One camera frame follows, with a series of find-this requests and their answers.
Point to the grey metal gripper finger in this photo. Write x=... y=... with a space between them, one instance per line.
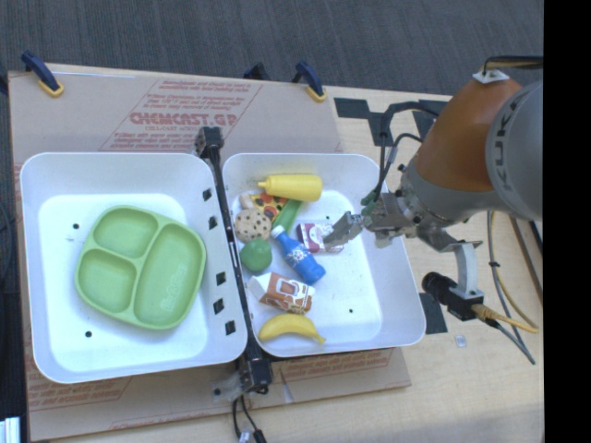
x=341 y=235
x=355 y=222

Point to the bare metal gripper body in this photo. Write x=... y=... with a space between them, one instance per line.
x=392 y=222

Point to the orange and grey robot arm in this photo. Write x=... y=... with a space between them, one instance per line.
x=461 y=141

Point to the red and white carton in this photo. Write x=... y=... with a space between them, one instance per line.
x=311 y=237

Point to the blue bottle with white cap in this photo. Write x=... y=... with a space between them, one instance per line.
x=300 y=259

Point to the green toy bottle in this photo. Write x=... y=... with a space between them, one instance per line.
x=288 y=214

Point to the yellow mustard bottle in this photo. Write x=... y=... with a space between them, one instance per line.
x=295 y=187

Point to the white plastic tray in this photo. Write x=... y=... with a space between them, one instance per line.
x=55 y=353
x=365 y=302

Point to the toy pizza slice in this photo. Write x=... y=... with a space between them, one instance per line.
x=268 y=207

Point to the brown and white carton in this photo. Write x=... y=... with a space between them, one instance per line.
x=286 y=293

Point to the green round toy fruit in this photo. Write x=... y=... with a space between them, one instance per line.
x=256 y=255

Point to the brown chocolate chip biscuit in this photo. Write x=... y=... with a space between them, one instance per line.
x=252 y=225

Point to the yellow banana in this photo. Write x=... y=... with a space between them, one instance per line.
x=288 y=326

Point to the thin black and white rod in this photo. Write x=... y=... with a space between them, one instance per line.
x=231 y=238

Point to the green divided plate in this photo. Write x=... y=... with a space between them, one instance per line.
x=161 y=275

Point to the brown cardboard board red print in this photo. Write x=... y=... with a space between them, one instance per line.
x=92 y=118

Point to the black cylinder on white bracket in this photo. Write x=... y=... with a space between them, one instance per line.
x=464 y=303

